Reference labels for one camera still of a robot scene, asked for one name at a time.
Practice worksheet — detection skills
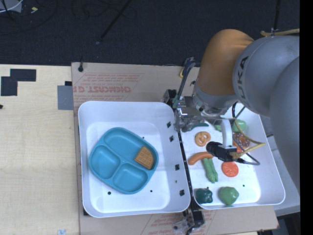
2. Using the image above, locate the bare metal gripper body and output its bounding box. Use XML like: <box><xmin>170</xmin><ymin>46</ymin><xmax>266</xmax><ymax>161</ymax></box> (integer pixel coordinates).
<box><xmin>174</xmin><ymin>95</ymin><xmax>228</xmax><ymax>133</ymax></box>

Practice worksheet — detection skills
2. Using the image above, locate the teal toy pea pod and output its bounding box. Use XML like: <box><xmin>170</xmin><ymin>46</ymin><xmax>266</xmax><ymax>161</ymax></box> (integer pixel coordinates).
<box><xmin>190</xmin><ymin>122</ymin><xmax>210</xmax><ymax>130</ymax></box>

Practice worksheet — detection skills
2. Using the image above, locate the orange toy pretzel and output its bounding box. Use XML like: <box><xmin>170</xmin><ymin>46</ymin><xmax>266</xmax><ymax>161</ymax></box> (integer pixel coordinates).
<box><xmin>194</xmin><ymin>131</ymin><xmax>212</xmax><ymax>147</ymax></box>

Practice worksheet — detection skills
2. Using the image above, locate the orange toy sausage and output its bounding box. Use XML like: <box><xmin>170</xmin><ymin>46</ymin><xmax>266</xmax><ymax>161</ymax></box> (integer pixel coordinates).
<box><xmin>187</xmin><ymin>151</ymin><xmax>214</xmax><ymax>166</ymax></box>

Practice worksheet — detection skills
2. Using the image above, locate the light green toy apple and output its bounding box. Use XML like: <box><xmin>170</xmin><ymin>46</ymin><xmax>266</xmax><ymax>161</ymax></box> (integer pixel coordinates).
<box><xmin>231</xmin><ymin>119</ymin><xmax>247</xmax><ymax>133</ymax></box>

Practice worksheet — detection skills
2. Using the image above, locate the brown cardboard board red print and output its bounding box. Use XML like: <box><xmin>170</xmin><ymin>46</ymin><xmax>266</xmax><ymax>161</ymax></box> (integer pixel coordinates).
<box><xmin>70</xmin><ymin>62</ymin><xmax>280</xmax><ymax>235</ymax></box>

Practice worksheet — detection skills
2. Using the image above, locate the green toy asparagus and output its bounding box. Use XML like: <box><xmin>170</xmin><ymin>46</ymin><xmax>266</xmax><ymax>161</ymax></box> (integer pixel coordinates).
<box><xmin>201</xmin><ymin>157</ymin><xmax>219</xmax><ymax>184</ymax></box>

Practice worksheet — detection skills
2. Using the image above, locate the brown toy waffle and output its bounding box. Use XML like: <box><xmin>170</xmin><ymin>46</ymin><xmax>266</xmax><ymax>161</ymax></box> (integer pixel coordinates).
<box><xmin>134</xmin><ymin>145</ymin><xmax>155</xmax><ymax>170</ymax></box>

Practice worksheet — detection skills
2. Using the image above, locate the brown toy doughnut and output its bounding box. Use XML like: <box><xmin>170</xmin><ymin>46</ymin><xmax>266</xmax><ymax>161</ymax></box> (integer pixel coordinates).
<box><xmin>232</xmin><ymin>132</ymin><xmax>251</xmax><ymax>150</ymax></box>

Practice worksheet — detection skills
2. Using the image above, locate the thin black rod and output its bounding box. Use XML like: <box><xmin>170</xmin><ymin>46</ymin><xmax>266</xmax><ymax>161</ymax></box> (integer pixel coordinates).
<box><xmin>177</xmin><ymin>129</ymin><xmax>198</xmax><ymax>213</ymax></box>

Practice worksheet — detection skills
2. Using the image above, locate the orange toy orange slice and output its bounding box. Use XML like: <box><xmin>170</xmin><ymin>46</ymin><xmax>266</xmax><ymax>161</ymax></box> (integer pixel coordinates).
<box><xmin>221</xmin><ymin>161</ymin><xmax>240</xmax><ymax>178</ymax></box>

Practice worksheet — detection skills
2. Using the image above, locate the dark green toy pepper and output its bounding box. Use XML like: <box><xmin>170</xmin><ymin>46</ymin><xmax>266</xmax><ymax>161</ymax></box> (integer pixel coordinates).
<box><xmin>195</xmin><ymin>188</ymin><xmax>214</xmax><ymax>205</ymax></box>

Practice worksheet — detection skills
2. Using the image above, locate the white plastic tray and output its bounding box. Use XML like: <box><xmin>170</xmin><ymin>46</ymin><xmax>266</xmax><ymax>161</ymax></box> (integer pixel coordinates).
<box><xmin>179</xmin><ymin>106</ymin><xmax>287</xmax><ymax>211</ymax></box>
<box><xmin>77</xmin><ymin>100</ymin><xmax>192</xmax><ymax>218</ymax></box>

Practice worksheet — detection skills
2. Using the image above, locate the blue divided plate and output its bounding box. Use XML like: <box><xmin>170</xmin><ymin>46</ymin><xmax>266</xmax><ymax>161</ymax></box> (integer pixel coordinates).
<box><xmin>88</xmin><ymin>127</ymin><xmax>159</xmax><ymax>195</ymax></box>

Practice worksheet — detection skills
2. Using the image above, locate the light green toy pepper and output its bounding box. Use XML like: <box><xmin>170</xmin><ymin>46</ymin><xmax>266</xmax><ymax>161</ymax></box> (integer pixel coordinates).
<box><xmin>218</xmin><ymin>186</ymin><xmax>240</xmax><ymax>206</ymax></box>

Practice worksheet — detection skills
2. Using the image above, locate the black cylinder on white bracket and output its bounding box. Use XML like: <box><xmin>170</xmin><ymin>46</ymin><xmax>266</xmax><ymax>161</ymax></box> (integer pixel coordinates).
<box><xmin>206</xmin><ymin>118</ymin><xmax>238</xmax><ymax>163</ymax></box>

